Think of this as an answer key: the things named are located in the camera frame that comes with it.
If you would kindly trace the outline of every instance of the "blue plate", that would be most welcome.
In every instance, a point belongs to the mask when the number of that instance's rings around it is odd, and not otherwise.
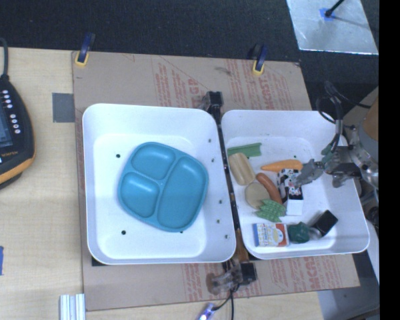
[[[206,168],[192,156],[162,143],[147,142],[132,152],[117,195],[132,216],[178,232],[194,223],[208,182]]]

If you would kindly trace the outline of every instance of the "black fabric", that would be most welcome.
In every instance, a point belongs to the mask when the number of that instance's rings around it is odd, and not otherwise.
[[[379,48],[379,0],[361,2]],[[0,0],[10,47],[77,50],[87,31],[94,51],[244,59],[266,43],[300,63],[314,109],[324,80],[357,102],[379,84],[377,55],[300,51],[286,0]]]

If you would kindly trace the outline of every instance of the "cardboard sheet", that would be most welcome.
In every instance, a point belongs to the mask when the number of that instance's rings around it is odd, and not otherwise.
[[[88,311],[224,299],[207,290],[206,276],[220,275],[220,263],[105,266],[87,247],[83,167],[84,110],[95,103],[197,107],[208,91],[221,91],[223,111],[232,109],[311,110],[296,63],[265,62],[262,76],[252,61],[124,53],[89,54],[74,64],[73,88],[81,215],[85,305]],[[255,261],[258,280],[235,297],[252,297],[358,287],[352,255]]]

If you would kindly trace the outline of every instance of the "wooden surface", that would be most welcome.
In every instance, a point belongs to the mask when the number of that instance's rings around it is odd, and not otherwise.
[[[0,75],[3,50],[0,48]],[[54,123],[52,94],[72,93],[71,52],[9,49],[37,156],[0,191],[0,319],[58,319],[59,296],[83,292],[74,123]],[[235,319],[322,319],[316,292],[236,299]],[[205,303],[88,312],[86,319],[196,319]],[[229,319],[230,303],[213,319]]]

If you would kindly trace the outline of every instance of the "gray square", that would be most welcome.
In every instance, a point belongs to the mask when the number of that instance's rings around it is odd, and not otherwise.
[[[377,55],[360,0],[344,0],[328,18],[324,12],[339,0],[286,0],[300,50]]]

